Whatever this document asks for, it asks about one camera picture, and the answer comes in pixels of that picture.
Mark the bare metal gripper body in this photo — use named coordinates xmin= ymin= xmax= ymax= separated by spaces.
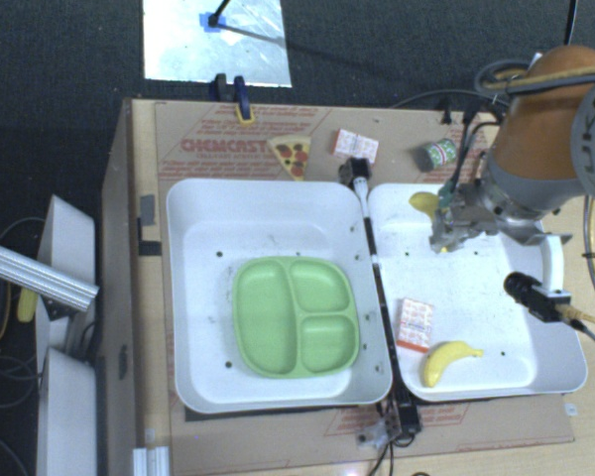
xmin=445 ymin=181 xmax=544 ymax=240

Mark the yellow banana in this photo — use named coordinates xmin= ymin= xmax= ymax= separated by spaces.
xmin=408 ymin=190 xmax=450 ymax=254
xmin=421 ymin=339 xmax=485 ymax=390

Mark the thin black and white rod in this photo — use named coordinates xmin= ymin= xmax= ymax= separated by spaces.
xmin=354 ymin=176 xmax=414 ymax=412

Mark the green and white can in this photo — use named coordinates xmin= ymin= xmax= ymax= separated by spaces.
xmin=416 ymin=137 xmax=459 ymax=173

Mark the white plastic tray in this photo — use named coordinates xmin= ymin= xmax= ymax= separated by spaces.
xmin=366 ymin=181 xmax=589 ymax=403
xmin=166 ymin=178 xmax=395 ymax=415

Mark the white and orange carton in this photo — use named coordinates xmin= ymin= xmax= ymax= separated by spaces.
xmin=395 ymin=297 xmax=436 ymax=354
xmin=332 ymin=128 xmax=381 ymax=165

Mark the toy pizza slice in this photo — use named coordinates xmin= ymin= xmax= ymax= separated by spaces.
xmin=267 ymin=135 xmax=312 ymax=182

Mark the green divided plate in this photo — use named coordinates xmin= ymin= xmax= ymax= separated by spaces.
xmin=231 ymin=255 xmax=362 ymax=380

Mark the brown cardboard board red print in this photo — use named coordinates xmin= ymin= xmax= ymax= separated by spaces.
xmin=153 ymin=100 xmax=576 ymax=459

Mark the black cylinder on white bracket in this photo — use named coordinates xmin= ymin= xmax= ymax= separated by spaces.
xmin=503 ymin=233 xmax=574 ymax=323

